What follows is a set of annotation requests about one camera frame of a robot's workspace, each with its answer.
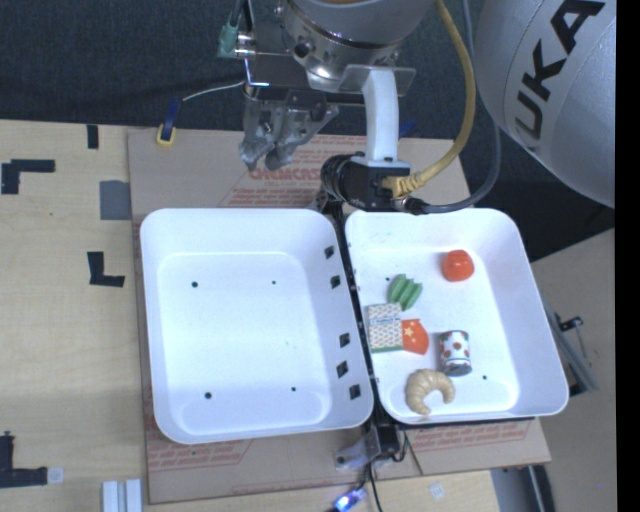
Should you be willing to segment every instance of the white cylinder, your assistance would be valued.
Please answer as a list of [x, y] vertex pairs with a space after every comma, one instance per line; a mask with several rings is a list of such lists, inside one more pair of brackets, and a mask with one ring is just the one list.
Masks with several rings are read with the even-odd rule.
[[616, 1], [486, 0], [478, 91], [562, 182], [615, 207]]

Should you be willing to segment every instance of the croissant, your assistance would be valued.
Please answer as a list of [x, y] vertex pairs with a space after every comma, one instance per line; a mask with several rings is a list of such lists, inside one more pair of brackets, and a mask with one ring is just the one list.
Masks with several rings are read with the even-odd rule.
[[424, 404], [424, 397], [434, 389], [441, 391], [445, 404], [451, 403], [456, 394], [453, 382], [444, 373], [428, 369], [413, 372], [405, 389], [409, 408], [418, 414], [428, 416], [431, 409]]

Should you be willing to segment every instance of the yellow hose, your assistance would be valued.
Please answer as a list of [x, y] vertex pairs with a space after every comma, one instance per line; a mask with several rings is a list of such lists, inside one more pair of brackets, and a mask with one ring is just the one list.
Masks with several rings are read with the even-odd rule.
[[471, 63], [471, 58], [469, 57], [469, 53], [467, 52], [467, 48], [462, 41], [462, 37], [456, 28], [455, 23], [453, 22], [453, 18], [451, 14], [447, 10], [442, 0], [437, 0], [435, 6], [440, 14], [440, 18], [442, 18], [442, 22], [444, 23], [447, 32], [451, 36], [451, 40], [456, 47], [456, 51], [458, 53], [458, 58], [462, 64], [462, 69], [464, 71], [464, 81], [466, 87], [466, 105], [464, 111], [464, 118], [462, 120], [462, 127], [460, 128], [460, 133], [456, 137], [453, 145], [445, 153], [445, 155], [440, 158], [436, 163], [430, 165], [426, 169], [417, 172], [415, 174], [411, 174], [410, 176], [388, 176], [382, 180], [382, 186], [384, 188], [390, 189], [394, 198], [404, 197], [409, 195], [411, 192], [418, 190], [423, 187], [424, 184], [429, 181], [431, 178], [436, 176], [440, 171], [446, 169], [451, 165], [451, 162], [455, 160], [455, 158], [460, 154], [467, 141], [469, 140], [469, 135], [471, 134], [471, 128], [473, 127], [473, 119], [476, 111], [476, 81], [473, 74], [473, 65]]

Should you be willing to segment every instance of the gray floor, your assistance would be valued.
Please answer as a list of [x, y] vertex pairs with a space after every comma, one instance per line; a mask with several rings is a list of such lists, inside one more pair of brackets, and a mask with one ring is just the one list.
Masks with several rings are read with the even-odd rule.
[[[0, 1], [0, 118], [157, 126], [173, 96], [185, 97], [242, 74], [243, 64], [215, 57], [232, 0], [169, 2]], [[275, 0], [256, 5], [267, 9]], [[461, 2], [446, 2], [464, 34]], [[470, 2], [477, 19], [482, 2]], [[435, 11], [406, 41], [400, 64], [417, 77], [400, 102], [413, 137], [453, 139], [464, 109], [464, 83]], [[178, 126], [242, 129], [238, 90], [185, 104]], [[362, 109], [345, 109], [324, 133], [364, 134]], [[480, 106], [461, 162], [472, 190], [488, 172], [490, 120]], [[508, 137], [502, 173], [478, 206], [518, 224], [531, 261], [614, 225], [614, 211], [573, 192]]]

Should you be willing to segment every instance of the bin hole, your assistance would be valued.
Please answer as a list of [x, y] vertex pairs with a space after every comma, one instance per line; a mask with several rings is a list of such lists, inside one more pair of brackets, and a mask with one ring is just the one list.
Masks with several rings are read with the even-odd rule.
[[351, 400], [358, 398], [360, 396], [360, 385], [359, 384], [354, 384], [353, 386], [351, 386], [349, 388], [349, 396], [351, 397]]
[[338, 372], [338, 378], [342, 377], [345, 373], [347, 373], [349, 371], [347, 362], [342, 361], [338, 366], [336, 366], [336, 371]]

